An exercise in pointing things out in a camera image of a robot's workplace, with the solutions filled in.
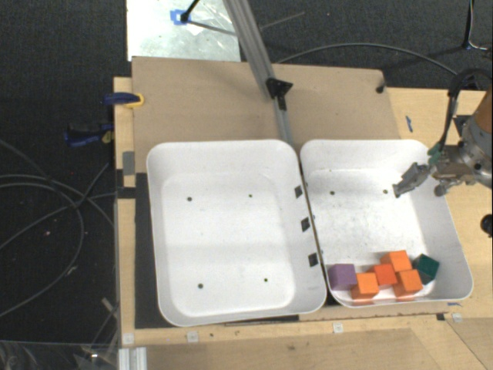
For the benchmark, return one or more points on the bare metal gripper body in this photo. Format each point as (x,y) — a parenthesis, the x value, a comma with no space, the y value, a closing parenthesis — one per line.
(458,166)

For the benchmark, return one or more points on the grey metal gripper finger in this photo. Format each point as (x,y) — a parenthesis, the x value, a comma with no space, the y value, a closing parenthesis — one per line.
(443,188)
(410,177)

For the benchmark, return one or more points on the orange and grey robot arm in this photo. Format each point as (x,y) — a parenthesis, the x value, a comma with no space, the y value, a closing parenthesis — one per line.
(486,118)

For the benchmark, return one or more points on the white plastic tray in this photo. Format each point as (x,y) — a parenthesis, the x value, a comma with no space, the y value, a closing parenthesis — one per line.
(227,237)
(362,222)

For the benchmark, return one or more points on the green cube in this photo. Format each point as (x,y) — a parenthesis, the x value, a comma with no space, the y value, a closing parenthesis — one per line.
(427,266)

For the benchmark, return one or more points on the orange cube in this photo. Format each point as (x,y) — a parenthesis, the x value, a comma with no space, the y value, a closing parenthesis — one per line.
(365,285)
(408,283)
(397,260)
(385,275)

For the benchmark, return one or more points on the purple cube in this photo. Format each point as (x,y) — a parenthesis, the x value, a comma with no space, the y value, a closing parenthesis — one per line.
(342,276)

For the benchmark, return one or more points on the brown cardboard board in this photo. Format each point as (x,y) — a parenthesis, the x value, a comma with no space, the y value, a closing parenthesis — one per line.
(215,106)

